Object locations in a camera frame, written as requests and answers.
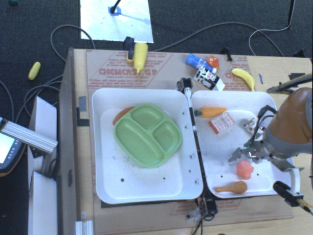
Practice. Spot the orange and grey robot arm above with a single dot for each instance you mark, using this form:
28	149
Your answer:
291	121

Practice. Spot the orange carrot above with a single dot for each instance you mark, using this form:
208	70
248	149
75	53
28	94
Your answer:
214	111

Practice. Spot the orange and white carton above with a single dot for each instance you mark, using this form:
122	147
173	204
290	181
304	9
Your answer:
221	122

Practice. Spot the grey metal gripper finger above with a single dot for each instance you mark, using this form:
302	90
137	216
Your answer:
236	155
252	156

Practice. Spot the blue and clear bottle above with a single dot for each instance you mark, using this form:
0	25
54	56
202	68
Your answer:
193	60

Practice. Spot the white plastic tray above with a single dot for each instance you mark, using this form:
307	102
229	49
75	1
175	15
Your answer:
137	180
220	150

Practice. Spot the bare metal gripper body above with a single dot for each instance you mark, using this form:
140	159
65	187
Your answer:
262	149

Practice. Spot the black and white milk carton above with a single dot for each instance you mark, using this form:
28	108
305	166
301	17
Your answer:
207	78

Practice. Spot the yellow toy corn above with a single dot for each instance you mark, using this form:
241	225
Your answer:
34	70

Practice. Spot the brown cardboard board red print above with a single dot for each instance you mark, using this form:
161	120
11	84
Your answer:
166	67

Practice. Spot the brown chicken drumstick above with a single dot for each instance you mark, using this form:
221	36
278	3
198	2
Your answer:
236	187

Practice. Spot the black cylinder on white bracket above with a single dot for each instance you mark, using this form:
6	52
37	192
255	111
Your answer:
287	192

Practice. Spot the orange flat toy food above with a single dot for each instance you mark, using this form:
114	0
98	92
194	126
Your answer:
120	114

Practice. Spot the small white printed packet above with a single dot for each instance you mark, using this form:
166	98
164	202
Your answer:
250	125

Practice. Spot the yellow banana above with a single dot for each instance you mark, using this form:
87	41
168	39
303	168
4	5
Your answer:
245	77

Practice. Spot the green divided plate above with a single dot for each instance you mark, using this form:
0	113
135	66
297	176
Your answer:
146	136

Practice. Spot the small red carton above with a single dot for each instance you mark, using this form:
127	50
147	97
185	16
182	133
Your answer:
212	60

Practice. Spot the pink toy food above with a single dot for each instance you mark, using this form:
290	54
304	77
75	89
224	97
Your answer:
244	169

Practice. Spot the yellow squeeze bottle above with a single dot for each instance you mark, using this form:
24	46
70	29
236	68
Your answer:
140	54

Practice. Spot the thin black and white rod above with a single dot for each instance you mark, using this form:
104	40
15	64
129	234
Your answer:
195	131

